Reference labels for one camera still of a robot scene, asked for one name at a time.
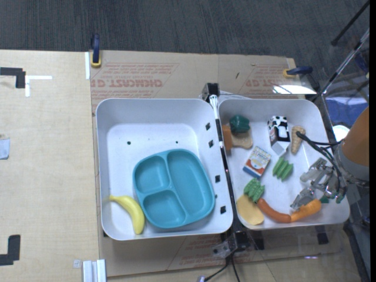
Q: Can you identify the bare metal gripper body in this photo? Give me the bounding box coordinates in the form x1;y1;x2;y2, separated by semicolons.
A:
313;163;348;202

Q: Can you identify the orange carrot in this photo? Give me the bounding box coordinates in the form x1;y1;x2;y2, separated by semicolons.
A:
290;196;330;224

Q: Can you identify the orange sausage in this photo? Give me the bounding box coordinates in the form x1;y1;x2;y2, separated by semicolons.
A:
256;197;293;224

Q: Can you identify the light green pea pod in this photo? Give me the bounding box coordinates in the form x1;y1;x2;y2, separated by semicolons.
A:
271;156;294;183

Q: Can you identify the tan ice cream cone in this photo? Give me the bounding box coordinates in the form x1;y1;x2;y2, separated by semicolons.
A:
290;125;307;155

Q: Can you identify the cow print milk carton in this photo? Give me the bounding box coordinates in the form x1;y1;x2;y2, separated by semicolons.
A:
267;115;291;157

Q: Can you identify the yellow flat crisp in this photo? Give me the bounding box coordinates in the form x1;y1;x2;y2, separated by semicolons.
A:
236;194;266;226

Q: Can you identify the white plastic tray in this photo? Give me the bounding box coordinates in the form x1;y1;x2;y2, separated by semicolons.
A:
95;98;234;241
217;98;351;231

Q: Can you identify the white orange blue small carton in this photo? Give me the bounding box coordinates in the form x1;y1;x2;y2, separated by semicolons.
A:
242;145;272;180

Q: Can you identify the tan bread slice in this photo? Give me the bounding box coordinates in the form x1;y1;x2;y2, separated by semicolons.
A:
230;127;254;150

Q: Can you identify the dark green pepper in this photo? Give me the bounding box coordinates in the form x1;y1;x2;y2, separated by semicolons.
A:
229;115;251;135

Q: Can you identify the blue divided plate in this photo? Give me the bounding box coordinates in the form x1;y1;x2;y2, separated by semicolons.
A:
132;148;217;230

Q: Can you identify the yellow banana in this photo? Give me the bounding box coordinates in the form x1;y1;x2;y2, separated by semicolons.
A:
109;194;146;236

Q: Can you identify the brown cardboard board red print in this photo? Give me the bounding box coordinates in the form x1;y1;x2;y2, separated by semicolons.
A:
89;50;348;278

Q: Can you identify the black block with thin wires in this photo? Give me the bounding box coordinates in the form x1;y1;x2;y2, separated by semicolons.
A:
202;82;221;101
211;230;251;259

